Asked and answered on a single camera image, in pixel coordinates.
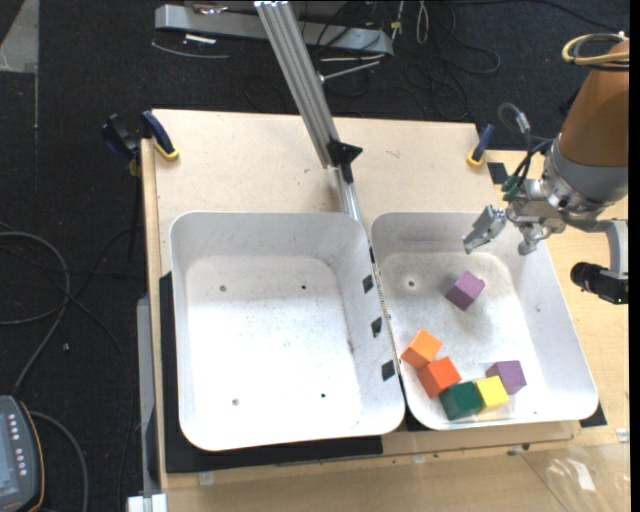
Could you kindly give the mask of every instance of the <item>green block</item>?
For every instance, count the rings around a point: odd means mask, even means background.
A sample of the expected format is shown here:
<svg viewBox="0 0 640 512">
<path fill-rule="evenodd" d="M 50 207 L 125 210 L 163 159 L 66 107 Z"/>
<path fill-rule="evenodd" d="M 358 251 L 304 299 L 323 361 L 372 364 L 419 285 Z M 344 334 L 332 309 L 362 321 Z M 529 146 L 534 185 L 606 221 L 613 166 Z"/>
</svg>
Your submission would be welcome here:
<svg viewBox="0 0 640 512">
<path fill-rule="evenodd" d="M 482 398 L 473 382 L 454 384 L 440 395 L 440 402 L 449 421 L 471 416 L 482 409 Z"/>
</svg>

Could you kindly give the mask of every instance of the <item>device screen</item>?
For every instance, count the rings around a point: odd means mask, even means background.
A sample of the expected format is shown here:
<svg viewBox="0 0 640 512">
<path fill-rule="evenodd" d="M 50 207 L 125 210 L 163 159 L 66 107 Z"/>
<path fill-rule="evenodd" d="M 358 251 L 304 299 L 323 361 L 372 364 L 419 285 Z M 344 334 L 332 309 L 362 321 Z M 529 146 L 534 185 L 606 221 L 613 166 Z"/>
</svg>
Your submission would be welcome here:
<svg viewBox="0 0 640 512">
<path fill-rule="evenodd" d="M 0 498 L 17 493 L 18 481 L 9 457 L 12 455 L 7 431 L 7 419 L 0 414 Z"/>
</svg>

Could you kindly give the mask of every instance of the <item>robotic arm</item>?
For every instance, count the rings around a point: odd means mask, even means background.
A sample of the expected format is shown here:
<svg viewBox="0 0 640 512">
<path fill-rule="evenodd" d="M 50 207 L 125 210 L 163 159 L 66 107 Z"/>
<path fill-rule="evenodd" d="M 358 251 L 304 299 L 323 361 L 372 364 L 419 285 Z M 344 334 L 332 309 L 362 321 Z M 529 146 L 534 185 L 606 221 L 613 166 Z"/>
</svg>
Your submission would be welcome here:
<svg viewBox="0 0 640 512">
<path fill-rule="evenodd" d="M 613 40 L 604 55 L 580 57 L 589 41 Z M 517 173 L 507 181 L 506 210 L 487 206 L 463 243 L 469 254 L 495 238 L 506 221 L 523 235 L 521 255 L 540 240 L 562 233 L 567 225 L 587 233 L 604 232 L 610 248 L 608 269 L 578 263 L 571 279 L 583 289 L 614 304 L 628 303 L 628 223 L 598 220 L 628 192 L 629 39 L 595 34 L 570 41 L 563 58 L 592 68 L 578 92 L 558 136 L 550 142 L 539 179 Z"/>
</svg>

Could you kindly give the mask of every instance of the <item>wooden table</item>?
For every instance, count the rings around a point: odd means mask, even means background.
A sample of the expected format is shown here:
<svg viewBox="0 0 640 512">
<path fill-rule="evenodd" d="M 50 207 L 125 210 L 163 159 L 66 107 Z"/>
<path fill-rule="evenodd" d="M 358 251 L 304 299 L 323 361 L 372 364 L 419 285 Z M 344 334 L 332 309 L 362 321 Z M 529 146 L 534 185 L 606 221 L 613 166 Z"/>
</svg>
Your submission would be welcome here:
<svg viewBox="0 0 640 512">
<path fill-rule="evenodd" d="M 171 268 L 168 229 L 173 219 L 189 210 L 337 211 L 341 205 L 333 173 L 320 166 L 298 116 L 154 113 L 180 149 L 179 159 L 167 162 L 150 141 L 142 142 L 155 426 L 164 468 L 158 280 Z M 353 171 L 367 233 L 373 219 L 384 212 L 479 213 L 487 204 L 500 203 L 486 164 L 478 169 L 466 164 L 468 151 L 478 141 L 474 125 L 343 118 L 335 122 L 344 142 L 364 148 Z M 486 154 L 488 160 L 503 162 L 509 172 L 522 156 Z M 539 171 L 541 161 L 534 161 L 532 173 Z M 606 218 L 626 218 L 626 207 L 625 199 L 610 208 Z M 569 278 L 572 266 L 581 260 L 608 266 L 607 240 L 568 228 L 547 245 L 607 425 L 581 428 L 579 422 L 552 422 L 440 432 L 398 429 L 383 436 L 382 456 L 208 474 L 168 474 L 161 469 L 159 483 L 169 510 L 371 511 L 400 506 L 421 510 L 420 503 L 442 509 L 451 503 L 464 508 L 467 501 L 469 506 L 486 501 L 506 510 L 523 499 L 537 506 L 531 510 L 564 510 L 540 473 L 547 458 L 568 457 L 564 452 L 552 456 L 551 450 L 577 447 L 591 447 L 601 466 L 614 464 L 609 473 L 624 477 L 629 444 L 620 444 L 618 429 L 629 431 L 628 307 L 582 293 Z M 528 452 L 522 448 L 530 444 Z M 602 455 L 603 447 L 611 450 Z M 540 471 L 527 460 L 534 453 L 545 454 L 538 455 Z M 607 482 L 599 485 L 602 489 Z M 604 495 L 595 496 L 600 500 Z M 622 503 L 626 501 L 623 493 Z"/>
</svg>

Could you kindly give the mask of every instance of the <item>yellow block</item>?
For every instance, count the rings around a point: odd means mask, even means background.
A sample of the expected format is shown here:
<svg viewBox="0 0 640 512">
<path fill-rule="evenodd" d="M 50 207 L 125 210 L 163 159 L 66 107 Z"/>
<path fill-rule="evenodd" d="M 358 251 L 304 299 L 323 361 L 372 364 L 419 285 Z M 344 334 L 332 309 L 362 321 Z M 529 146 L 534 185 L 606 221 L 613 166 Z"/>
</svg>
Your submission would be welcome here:
<svg viewBox="0 0 640 512">
<path fill-rule="evenodd" d="M 483 411 L 496 409 L 509 401 L 509 395 L 507 395 L 507 390 L 499 375 L 479 379 L 475 381 L 475 384 L 484 404 Z"/>
</svg>

